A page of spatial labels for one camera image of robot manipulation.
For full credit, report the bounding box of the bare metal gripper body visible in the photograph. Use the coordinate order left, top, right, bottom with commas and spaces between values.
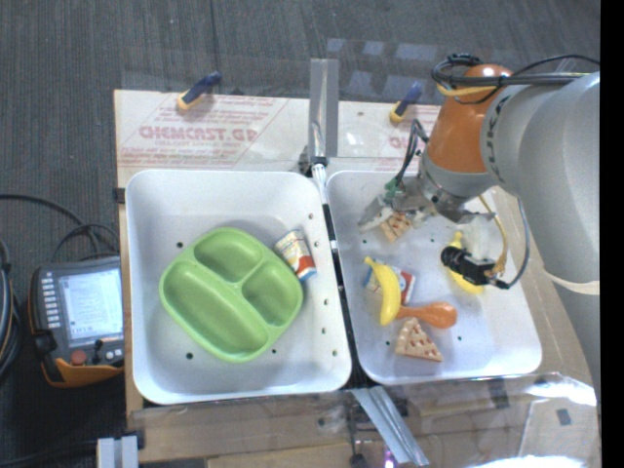
388, 175, 497, 224

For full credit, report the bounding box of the white red and blue carton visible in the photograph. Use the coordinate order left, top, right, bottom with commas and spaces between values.
362, 259, 417, 307

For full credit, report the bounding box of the yellow banana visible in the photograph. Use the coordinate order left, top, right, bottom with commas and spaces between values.
363, 255, 403, 328
446, 230, 486, 296

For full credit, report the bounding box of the orange toy chicken drumstick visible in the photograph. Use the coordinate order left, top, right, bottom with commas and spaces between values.
394, 300, 459, 331

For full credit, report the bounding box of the white plastic tray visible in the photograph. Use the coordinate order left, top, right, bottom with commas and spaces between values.
124, 168, 354, 406
325, 169, 544, 387

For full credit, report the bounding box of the green divided plate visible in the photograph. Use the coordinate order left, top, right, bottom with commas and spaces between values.
158, 226, 305, 365

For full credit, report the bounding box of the brown cardboard board red print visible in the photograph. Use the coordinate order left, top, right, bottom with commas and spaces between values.
112, 89, 594, 463

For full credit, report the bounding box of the black cylinder on white bracket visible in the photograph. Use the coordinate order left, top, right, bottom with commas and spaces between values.
440, 211, 499, 288

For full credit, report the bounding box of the black block with thin wires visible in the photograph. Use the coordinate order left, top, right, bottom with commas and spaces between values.
298, 144, 331, 176

